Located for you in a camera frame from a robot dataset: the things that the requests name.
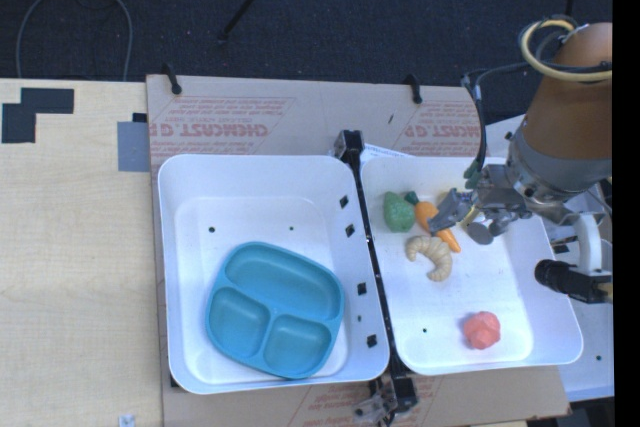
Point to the blue divided plate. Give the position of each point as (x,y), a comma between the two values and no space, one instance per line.
(270,305)

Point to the pink toy fruit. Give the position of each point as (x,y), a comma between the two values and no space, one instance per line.
(481,330)

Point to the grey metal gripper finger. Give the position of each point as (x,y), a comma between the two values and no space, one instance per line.
(481,233)
(450,212)

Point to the white plastic tray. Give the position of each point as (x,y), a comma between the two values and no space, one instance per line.
(475,295)
(250,215)

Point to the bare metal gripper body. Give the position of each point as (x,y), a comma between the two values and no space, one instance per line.
(500,195)

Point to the thin black rod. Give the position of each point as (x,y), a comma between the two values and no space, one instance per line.
(372,250)

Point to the green toy pear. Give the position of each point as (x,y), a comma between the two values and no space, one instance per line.
(397,214)

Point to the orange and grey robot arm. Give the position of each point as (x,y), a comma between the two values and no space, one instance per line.
(570,115)

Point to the brown cardboard board, red print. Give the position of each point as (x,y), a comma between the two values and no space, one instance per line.
(300,120)

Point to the beige toy croissant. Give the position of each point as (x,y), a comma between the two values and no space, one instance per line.
(440,257)

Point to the black cylinder on white bracket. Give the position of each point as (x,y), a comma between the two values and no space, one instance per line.
(565,279)

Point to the orange toy carrot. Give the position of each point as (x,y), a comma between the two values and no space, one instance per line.
(425,211)

